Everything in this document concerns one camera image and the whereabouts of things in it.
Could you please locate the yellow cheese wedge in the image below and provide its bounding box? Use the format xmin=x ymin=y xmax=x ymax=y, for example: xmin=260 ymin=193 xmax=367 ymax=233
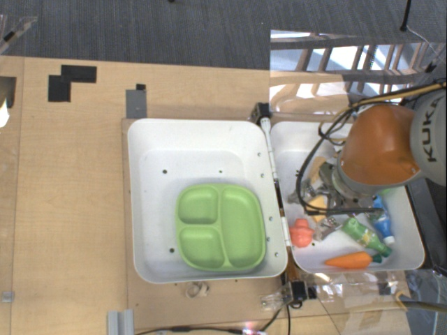
xmin=305 ymin=195 xmax=331 ymax=223

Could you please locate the thin black and white rod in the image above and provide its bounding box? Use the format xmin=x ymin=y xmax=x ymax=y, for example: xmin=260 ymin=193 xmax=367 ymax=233
xmin=260 ymin=116 xmax=293 ymax=247

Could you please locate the blue plastic bottle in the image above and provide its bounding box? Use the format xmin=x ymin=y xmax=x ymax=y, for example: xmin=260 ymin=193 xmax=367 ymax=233
xmin=371 ymin=195 xmax=396 ymax=246

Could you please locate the black block with wires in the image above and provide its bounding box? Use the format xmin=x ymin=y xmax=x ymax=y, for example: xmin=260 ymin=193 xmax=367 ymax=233
xmin=252 ymin=102 xmax=271 ymax=120
xmin=291 ymin=281 xmax=309 ymax=302

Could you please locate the salmon pink toy food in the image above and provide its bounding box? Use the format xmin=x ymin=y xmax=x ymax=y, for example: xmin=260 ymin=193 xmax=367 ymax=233
xmin=288 ymin=218 xmax=315 ymax=249

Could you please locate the orange carrot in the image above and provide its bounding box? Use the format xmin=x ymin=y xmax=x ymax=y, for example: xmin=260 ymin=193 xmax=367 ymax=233
xmin=324 ymin=251 xmax=383 ymax=270

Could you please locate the green divided plate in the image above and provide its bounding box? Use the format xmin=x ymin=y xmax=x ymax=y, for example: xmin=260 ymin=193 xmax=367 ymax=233
xmin=174 ymin=183 xmax=268 ymax=271

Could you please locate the white plastic tray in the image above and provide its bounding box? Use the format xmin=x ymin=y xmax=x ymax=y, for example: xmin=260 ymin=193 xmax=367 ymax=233
xmin=126 ymin=118 xmax=289 ymax=285
xmin=270 ymin=120 xmax=426 ymax=274

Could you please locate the green plastic bottle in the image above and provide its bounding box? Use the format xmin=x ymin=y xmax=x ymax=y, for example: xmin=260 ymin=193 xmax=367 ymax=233
xmin=341 ymin=217 xmax=393 ymax=258

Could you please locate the tan bread slice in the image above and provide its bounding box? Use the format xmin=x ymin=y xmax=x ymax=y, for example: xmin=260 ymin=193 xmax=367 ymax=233
xmin=308 ymin=156 xmax=329 ymax=185

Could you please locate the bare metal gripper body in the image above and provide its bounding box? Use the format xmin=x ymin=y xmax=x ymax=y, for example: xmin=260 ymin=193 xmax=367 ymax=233
xmin=304 ymin=161 xmax=353 ymax=211

